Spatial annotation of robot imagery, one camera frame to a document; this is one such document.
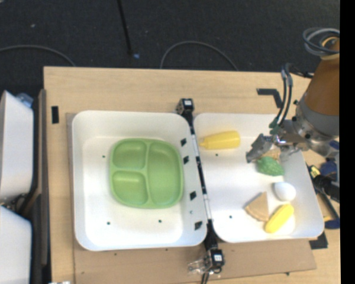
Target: black floor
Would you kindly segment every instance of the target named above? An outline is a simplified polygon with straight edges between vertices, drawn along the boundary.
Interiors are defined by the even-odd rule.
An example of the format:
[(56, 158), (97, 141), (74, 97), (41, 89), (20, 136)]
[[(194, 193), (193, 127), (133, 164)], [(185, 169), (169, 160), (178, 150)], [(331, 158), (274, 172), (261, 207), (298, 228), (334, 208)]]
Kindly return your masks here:
[[(340, 29), (340, 0), (122, 0), (133, 54), (127, 53), (117, 0), (5, 0), (0, 4), (0, 49), (43, 46), (82, 67), (160, 67), (181, 41), (200, 41), (226, 54), (242, 71), (278, 72), (291, 62), (314, 71), (319, 60), (304, 49), (309, 27)], [(42, 49), (0, 52), (4, 89), (37, 96), (42, 67), (71, 66)], [(167, 69), (234, 70), (205, 46), (176, 47)]]

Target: yellow toy food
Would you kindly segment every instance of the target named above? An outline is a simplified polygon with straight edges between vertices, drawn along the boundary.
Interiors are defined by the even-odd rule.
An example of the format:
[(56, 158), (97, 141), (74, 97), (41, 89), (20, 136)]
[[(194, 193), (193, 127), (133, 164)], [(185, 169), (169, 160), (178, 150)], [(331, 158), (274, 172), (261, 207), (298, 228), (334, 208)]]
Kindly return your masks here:
[(277, 232), (294, 212), (295, 209), (291, 204), (283, 204), (270, 217), (270, 220), (266, 223), (264, 230), (269, 234)]
[(237, 131), (225, 131), (223, 133), (206, 136), (200, 146), (206, 149), (234, 149), (241, 144), (241, 138)]

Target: wooden table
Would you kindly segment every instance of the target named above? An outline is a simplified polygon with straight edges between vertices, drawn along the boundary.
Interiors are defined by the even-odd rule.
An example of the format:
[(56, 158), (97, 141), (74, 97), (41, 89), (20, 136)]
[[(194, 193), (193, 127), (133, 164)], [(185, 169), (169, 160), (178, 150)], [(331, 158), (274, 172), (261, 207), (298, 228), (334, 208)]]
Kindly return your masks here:
[[(300, 99), (308, 83), (295, 76), (293, 99)], [(73, 233), (67, 114), (88, 109), (172, 112), (181, 98), (193, 99), (195, 114), (277, 113), (273, 97), (258, 95), (258, 88), (282, 93), (280, 73), (45, 67), (52, 281), (197, 283), (201, 277), (188, 276), (187, 263), (204, 253), (203, 246), (91, 252), (78, 245)], [(312, 152), (304, 156), (309, 164), (324, 161)], [(209, 280), (219, 284), (340, 283), (340, 230), (325, 234), (328, 248), (314, 251), (308, 240), (221, 243), (226, 264)]]

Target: white egg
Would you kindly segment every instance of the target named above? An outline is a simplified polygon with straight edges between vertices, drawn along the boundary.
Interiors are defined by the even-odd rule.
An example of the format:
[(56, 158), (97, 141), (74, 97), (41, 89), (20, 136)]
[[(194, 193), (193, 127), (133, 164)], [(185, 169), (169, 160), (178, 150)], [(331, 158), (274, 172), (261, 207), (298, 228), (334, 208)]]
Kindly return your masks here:
[(276, 182), (273, 184), (273, 189), (281, 201), (292, 201), (296, 198), (296, 189), (288, 182)]

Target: green plate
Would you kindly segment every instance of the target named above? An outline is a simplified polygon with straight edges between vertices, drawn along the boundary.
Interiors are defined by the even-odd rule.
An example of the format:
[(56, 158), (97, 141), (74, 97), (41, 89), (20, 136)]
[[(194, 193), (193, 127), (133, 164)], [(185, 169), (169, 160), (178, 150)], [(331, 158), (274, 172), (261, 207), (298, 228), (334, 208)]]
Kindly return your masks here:
[(170, 143), (146, 138), (117, 142), (110, 158), (111, 190), (120, 203), (137, 208), (167, 208), (183, 194), (183, 166)]

